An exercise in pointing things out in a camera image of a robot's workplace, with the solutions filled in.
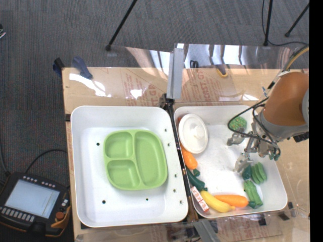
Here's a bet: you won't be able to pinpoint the white plastic tray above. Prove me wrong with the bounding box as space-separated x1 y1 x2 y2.
70 105 189 228
173 105 289 220

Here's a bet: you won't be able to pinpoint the green dotted round fruit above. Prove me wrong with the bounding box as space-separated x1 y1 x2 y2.
228 116 248 132

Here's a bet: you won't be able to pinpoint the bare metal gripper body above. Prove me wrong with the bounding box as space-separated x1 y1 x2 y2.
244 124 279 159

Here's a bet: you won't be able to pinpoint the red and white carton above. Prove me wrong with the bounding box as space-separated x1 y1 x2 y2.
190 186 210 214

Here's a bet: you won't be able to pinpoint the orange carrot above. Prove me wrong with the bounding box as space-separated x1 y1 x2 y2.
214 194 257 209
180 143 198 170

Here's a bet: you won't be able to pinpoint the green pea pods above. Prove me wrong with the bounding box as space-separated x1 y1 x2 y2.
250 162 268 186

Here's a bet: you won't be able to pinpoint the yellow banana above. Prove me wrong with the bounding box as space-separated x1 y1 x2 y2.
200 190 236 214

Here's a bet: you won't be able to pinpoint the green divided plate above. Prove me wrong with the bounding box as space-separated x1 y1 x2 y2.
103 129 169 191

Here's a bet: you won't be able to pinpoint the black cylinder on white bracket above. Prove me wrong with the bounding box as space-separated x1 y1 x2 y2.
293 132 309 143

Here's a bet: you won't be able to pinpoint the brown cardboard board red print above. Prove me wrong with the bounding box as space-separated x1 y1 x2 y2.
61 67 310 242

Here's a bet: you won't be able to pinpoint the small dark green vegetable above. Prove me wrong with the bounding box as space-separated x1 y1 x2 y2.
241 164 252 181

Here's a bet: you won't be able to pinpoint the dark green cucumber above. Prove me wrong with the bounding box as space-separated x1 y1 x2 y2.
186 167 208 193

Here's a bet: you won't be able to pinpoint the black block with thin wires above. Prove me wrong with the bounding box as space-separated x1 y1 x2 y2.
158 93 175 111

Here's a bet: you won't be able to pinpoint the white round lid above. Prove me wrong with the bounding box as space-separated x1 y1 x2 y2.
178 113 209 154

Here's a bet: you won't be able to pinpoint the black tripod leg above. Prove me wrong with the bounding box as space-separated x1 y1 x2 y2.
262 0 277 47
285 2 310 38
105 0 145 51

